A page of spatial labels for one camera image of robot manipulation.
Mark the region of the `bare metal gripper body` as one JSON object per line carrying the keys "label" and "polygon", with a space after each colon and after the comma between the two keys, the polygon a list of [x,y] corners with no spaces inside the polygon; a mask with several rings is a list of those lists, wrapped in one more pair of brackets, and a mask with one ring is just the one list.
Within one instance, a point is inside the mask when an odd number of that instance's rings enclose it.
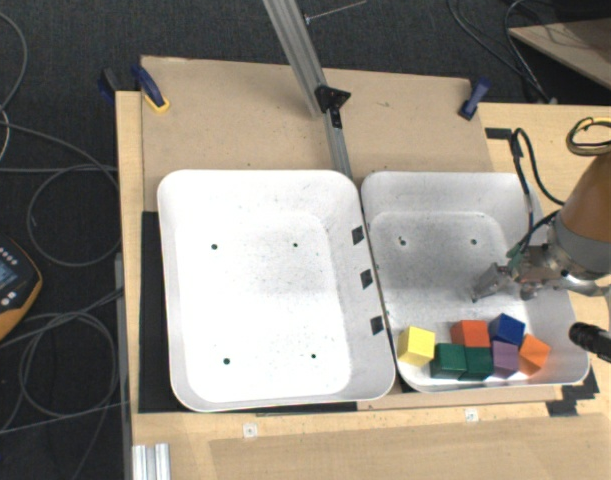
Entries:
{"label": "bare metal gripper body", "polygon": [[549,244],[523,247],[517,244],[507,252],[509,277],[520,285],[523,301],[535,298],[542,289],[567,287],[571,263],[557,246]]}

